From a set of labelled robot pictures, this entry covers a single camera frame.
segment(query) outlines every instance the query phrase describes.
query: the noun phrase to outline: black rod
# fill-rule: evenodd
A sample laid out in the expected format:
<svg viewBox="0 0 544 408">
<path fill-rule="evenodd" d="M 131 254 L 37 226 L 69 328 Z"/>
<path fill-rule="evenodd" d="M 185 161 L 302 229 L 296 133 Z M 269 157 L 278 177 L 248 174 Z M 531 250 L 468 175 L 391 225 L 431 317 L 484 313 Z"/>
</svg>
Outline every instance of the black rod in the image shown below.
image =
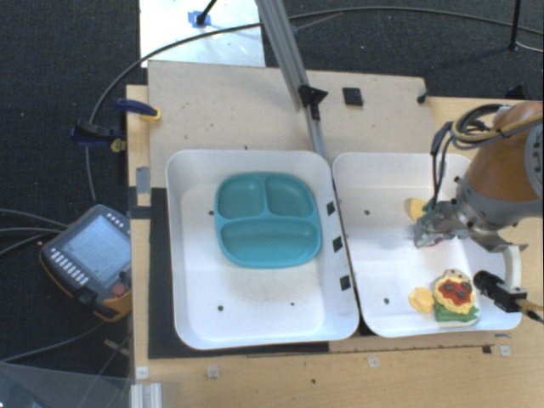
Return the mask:
<svg viewBox="0 0 544 408">
<path fill-rule="evenodd" d="M 521 0 L 516 0 L 516 6 L 513 10 L 512 35 L 510 36 L 510 44 L 508 45 L 508 48 L 510 48 L 512 51 L 516 51 L 518 49 L 516 36 L 518 35 L 518 21 L 519 21 L 520 8 L 521 8 Z"/>
<path fill-rule="evenodd" d="M 217 2 L 218 0 L 212 0 L 207 6 L 206 8 L 204 9 L 204 12 L 202 12 L 200 15 L 198 15 L 196 17 L 196 24 L 199 25 L 199 26 L 202 26 L 204 24 L 204 22 L 206 21 L 206 15 L 208 14 L 208 12 L 210 12 L 213 8 L 213 5 Z"/>
</svg>

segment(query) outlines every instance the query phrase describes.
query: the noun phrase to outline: teal divided plate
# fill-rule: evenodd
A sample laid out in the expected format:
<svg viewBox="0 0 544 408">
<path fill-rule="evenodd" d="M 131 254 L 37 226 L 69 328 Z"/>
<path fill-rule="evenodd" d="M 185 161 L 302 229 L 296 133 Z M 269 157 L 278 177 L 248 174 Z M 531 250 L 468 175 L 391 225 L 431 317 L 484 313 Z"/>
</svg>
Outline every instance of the teal divided plate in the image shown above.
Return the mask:
<svg viewBox="0 0 544 408">
<path fill-rule="evenodd" d="M 311 260 L 321 247 L 314 196 L 292 175 L 227 178 L 215 195 L 215 225 L 223 253 L 242 266 L 295 266 Z"/>
</svg>

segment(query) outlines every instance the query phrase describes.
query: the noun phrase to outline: red button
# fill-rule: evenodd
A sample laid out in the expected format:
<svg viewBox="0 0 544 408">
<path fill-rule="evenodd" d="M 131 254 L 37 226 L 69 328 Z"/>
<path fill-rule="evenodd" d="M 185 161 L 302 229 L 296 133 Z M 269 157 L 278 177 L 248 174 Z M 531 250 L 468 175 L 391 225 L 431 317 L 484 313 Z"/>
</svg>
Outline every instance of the red button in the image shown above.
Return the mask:
<svg viewBox="0 0 544 408">
<path fill-rule="evenodd" d="M 114 284 L 113 287 L 111 288 L 111 292 L 114 295 L 116 295 L 117 298 L 124 295 L 126 291 L 127 291 L 127 288 L 121 282 L 118 282 L 117 284 Z"/>
</svg>

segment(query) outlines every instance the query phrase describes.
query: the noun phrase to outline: black carpet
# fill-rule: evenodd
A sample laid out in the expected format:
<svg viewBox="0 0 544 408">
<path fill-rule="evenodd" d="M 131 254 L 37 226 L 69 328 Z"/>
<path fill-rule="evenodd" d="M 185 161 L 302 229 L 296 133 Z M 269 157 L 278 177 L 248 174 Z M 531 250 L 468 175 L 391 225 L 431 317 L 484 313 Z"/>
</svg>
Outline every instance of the black carpet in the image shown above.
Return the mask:
<svg viewBox="0 0 544 408">
<path fill-rule="evenodd" d="M 514 0 L 285 0 L 289 14 L 345 7 L 430 8 L 511 23 Z M 542 0 L 523 0 L 520 25 L 541 31 Z M 400 9 L 365 9 L 309 25 L 298 20 L 297 40 L 309 69 L 424 77 L 436 96 L 503 98 L 522 85 L 542 99 L 542 54 L 507 49 L 510 28 L 479 20 Z M 139 57 L 139 0 L 0 0 L 0 207 L 69 223 L 91 205 L 81 148 L 70 128 L 87 120 L 109 83 Z M 542 35 L 518 39 L 542 48 Z M 265 41 L 267 65 L 275 59 Z M 113 107 L 134 71 L 105 101 L 97 123 L 120 124 Z M 91 154 L 98 201 L 128 209 L 125 159 L 107 149 Z M 0 228 L 27 226 L 1 217 Z M 0 252 L 28 235 L 0 235 Z M 74 337 L 99 321 L 67 300 L 38 265 L 33 242 L 0 258 L 0 359 Z M 120 342 L 123 320 L 54 352 L 20 364 L 97 373 Z M 119 356 L 105 371 L 123 376 Z"/>
</svg>

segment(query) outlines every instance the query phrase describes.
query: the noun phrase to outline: table surface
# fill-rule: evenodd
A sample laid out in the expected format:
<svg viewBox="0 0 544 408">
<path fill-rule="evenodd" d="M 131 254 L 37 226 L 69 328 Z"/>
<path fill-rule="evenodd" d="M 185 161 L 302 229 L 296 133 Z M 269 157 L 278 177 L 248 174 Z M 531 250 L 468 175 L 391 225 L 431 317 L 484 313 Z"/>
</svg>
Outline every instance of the table surface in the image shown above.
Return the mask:
<svg viewBox="0 0 544 408">
<path fill-rule="evenodd" d="M 131 99 L 146 101 L 148 94 L 147 87 L 127 87 Z M 437 127 L 489 102 L 495 100 L 426 100 Z M 127 116 L 130 186 L 136 185 L 136 170 L 150 165 L 150 125 L 135 114 Z M 145 193 L 137 201 L 150 205 Z M 331 343 L 326 354 L 150 360 L 150 221 L 133 219 L 131 229 L 134 374 L 140 383 L 162 383 L 166 407 L 538 406 L 544 400 L 544 331 L 527 318 L 501 334 L 352 337 Z M 523 286 L 541 303 L 542 220 L 526 219 L 502 235 L 530 244 L 522 254 Z M 490 353 L 482 346 L 490 346 Z M 218 377 L 207 375 L 209 366 L 218 367 Z"/>
</svg>

